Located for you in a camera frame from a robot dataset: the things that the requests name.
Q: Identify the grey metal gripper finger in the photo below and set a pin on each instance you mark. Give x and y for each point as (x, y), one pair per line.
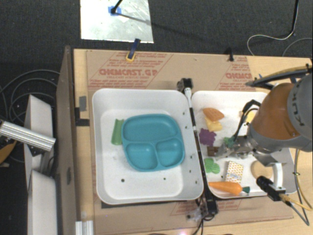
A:
(232, 154)
(221, 152)

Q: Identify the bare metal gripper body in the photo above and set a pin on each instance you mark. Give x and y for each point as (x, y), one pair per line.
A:
(243, 146)

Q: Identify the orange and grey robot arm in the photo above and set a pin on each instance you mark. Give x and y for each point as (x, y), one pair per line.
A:
(276, 111)

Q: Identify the brown toy chocolate bar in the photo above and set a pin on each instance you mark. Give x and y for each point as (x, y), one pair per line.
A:
(211, 151)

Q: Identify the green toy lettuce leaf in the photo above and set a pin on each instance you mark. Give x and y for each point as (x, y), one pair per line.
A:
(211, 166)

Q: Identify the white and orange carton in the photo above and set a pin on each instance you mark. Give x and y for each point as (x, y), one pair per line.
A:
(234, 171)

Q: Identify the purple toy grapes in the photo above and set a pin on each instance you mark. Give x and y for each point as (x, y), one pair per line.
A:
(207, 136)

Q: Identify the yellow toy cheese piece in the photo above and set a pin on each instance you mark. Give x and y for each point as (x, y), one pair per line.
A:
(214, 126)

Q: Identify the tan toy doughnut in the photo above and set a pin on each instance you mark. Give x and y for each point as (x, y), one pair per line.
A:
(256, 171)

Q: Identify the yellow toy food piece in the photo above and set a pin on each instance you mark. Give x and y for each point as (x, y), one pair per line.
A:
(250, 117)

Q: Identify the thin black and white rod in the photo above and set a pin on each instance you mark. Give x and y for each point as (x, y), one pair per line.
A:
(195, 131)

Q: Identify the orange toy carrot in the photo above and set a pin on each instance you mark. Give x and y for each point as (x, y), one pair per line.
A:
(227, 187)

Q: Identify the orange toy bread slice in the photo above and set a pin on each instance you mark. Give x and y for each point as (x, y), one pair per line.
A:
(213, 112)

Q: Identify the white plastic tray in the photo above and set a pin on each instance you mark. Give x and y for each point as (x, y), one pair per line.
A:
(146, 187)
(254, 191)

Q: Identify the blue divided plate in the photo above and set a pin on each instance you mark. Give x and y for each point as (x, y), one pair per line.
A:
(151, 141)

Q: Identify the brown cardboard board red print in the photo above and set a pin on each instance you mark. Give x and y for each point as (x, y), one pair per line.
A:
(171, 70)

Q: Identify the green toy celery stick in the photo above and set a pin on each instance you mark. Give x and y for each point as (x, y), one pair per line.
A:
(117, 133)

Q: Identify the black cylinder on white bracket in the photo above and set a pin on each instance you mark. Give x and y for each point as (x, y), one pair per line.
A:
(269, 186)

